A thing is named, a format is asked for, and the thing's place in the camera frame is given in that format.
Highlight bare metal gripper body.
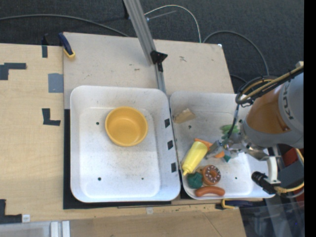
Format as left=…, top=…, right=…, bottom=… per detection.
left=224, top=131, right=252, bottom=156

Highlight orange carrot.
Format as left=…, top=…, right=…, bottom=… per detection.
left=194, top=138, right=226, bottom=159

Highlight light green grapes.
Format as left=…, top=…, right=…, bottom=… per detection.
left=220, top=124, right=240, bottom=140

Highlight yellow squeeze bottle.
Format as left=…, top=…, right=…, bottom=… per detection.
left=182, top=141, right=209, bottom=176

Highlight brown sprinkled doughnut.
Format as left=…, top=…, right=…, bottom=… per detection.
left=202, top=164, right=222, bottom=186

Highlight white plastic tray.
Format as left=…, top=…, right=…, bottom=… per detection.
left=169, top=90, right=276, bottom=200
left=70, top=85, right=181, bottom=203

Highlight green broccoli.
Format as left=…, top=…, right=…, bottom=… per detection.
left=187, top=172, right=204, bottom=190

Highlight orange-brown sausage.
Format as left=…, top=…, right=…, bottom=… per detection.
left=195, top=186, right=226, bottom=198

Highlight tan bread slice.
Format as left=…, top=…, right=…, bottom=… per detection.
left=172, top=108, right=197, bottom=124

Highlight yellow bowl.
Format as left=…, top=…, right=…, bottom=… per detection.
left=105, top=106, right=149, bottom=148

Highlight pale flat board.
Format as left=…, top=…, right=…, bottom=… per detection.
left=63, top=32, right=264, bottom=210

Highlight black cylinder on white bracket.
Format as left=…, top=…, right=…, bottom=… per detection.
left=251, top=156, right=282, bottom=195

